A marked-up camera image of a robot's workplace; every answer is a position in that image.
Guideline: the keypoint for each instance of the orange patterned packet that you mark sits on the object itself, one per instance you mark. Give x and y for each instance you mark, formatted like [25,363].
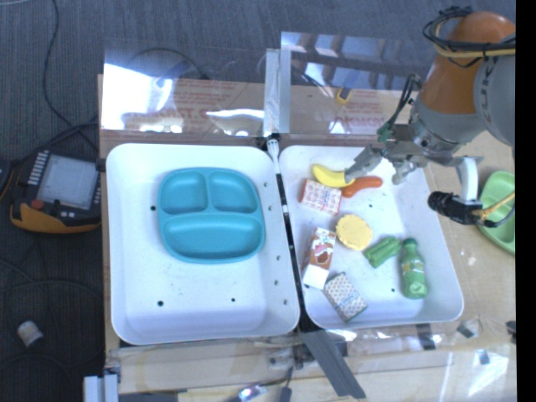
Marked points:
[344,297]

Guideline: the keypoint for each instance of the green toy vegetable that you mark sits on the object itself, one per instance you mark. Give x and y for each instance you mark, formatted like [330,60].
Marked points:
[382,251]

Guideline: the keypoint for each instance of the blue divided plate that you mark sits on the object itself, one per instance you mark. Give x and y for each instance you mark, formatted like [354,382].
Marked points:
[211,233]

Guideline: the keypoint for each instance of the green bottle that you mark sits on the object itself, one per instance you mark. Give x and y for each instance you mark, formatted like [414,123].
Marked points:
[412,272]

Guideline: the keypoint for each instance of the orange sausage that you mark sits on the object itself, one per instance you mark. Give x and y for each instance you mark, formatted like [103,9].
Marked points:
[364,183]

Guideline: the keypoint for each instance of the white plastic tray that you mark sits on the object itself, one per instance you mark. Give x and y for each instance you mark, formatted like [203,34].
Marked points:
[398,308]
[192,300]

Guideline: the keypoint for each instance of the black cylinder on white bracket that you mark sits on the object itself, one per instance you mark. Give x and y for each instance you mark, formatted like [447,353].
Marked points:
[456,205]

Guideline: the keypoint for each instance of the yellow banana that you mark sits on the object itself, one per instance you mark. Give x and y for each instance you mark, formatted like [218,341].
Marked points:
[328,175]

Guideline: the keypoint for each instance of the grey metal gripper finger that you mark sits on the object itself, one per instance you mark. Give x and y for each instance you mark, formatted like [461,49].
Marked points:
[403,170]
[365,161]

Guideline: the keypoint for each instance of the small grey cylinder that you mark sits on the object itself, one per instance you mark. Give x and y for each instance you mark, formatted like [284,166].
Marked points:
[29,333]

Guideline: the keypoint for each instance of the brown and white carton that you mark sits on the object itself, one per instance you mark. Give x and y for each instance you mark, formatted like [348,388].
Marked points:
[320,254]

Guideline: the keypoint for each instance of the yellow round biscuit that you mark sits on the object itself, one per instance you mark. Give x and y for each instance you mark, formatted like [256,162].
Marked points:
[354,232]

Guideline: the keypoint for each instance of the green divided plate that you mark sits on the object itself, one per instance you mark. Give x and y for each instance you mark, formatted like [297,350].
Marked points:
[500,187]

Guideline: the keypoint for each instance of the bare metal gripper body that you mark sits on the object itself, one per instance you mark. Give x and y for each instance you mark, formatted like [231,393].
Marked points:
[408,142]

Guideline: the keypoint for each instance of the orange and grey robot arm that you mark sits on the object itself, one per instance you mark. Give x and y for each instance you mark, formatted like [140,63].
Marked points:
[452,86]

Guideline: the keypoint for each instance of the brown cardboard board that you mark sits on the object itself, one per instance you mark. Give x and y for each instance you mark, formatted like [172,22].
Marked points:
[481,291]

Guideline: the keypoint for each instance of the orange and white packet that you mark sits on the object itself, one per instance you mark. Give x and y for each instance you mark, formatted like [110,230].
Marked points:
[320,197]

